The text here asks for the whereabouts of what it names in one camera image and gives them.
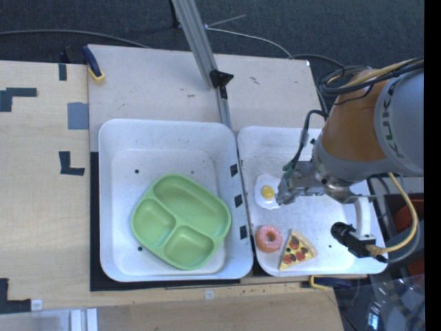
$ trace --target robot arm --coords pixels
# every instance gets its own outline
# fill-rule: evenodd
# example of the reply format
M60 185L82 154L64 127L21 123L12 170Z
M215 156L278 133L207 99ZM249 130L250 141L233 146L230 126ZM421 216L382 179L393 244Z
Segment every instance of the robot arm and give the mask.
M305 122L299 152L283 168L276 197L279 205L292 203L298 196L327 194L356 206L356 229L336 223L331 233L358 257L382 259L384 251L372 252L375 237L366 231L369 215L363 212L373 197L359 197L351 185L385 172L412 177L424 174L423 67L424 62L418 60L390 67L391 71L359 72L338 89L353 91L336 99L311 160L298 160L307 141Z

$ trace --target pizza slice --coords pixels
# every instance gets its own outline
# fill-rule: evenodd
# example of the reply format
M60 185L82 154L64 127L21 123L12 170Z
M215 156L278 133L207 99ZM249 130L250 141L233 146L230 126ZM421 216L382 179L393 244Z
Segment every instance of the pizza slice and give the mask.
M317 252L311 242L300 233L292 230L285 244L278 269L284 270L289 266L312 259L315 256L317 256Z

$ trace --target white tray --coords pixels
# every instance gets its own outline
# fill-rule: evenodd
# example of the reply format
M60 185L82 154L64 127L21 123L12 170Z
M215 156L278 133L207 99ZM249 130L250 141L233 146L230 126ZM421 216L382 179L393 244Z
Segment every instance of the white tray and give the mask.
M232 166L238 169L235 174ZM239 279L251 270L247 211L236 140L229 128L220 123L113 119L99 131L99 168L101 266L111 279ZM197 270L180 270L141 249L130 229L139 198L169 172L193 178L219 196L232 214L224 242ZM243 203L236 207L239 195Z
M266 210L256 204L253 198L256 178L261 174L270 174L281 178L282 167L288 163L298 149L300 130L298 128L270 128L250 126L238 134L238 150L249 220L255 231L260 225L277 226L285 240L291 229L305 235L316 247L318 256L299 263L283 271L278 270L282 250L274 253L256 249L256 257L262 269L276 277L305 276L317 274L376 274L386 268L385 263L370 257L356 258L347 248L331 236L331 226L338 221L356 225L356 213L353 205L341 205L328 196L299 197L290 205L282 205L275 210ZM311 129L309 138L317 138L320 130ZM302 151L301 161L311 158L312 145ZM352 186L356 194L369 194L365 182ZM384 246L384 241L371 205L371 233L377 238L377 245Z

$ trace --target toy donut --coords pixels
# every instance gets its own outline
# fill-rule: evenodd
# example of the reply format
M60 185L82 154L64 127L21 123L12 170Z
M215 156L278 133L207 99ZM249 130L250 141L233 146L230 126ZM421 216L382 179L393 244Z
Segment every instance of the toy donut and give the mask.
M282 246L280 230L271 224L262 225L255 235L256 245L263 252L275 252Z

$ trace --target dark background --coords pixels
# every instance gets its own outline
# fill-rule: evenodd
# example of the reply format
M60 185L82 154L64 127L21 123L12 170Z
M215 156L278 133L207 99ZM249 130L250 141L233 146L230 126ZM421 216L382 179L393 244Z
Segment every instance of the dark background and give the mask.
M424 0L196 0L196 5L207 25L245 14L213 27L269 39L291 54L321 54L374 68L424 54ZM0 60L59 62L70 46L73 61L82 62L80 47L88 43L127 45L79 34L4 34L33 29L99 32L151 48L189 50L183 31L172 29L168 0L0 0ZM207 34L214 52L287 57L270 43ZM321 61L311 64L315 76L329 70Z

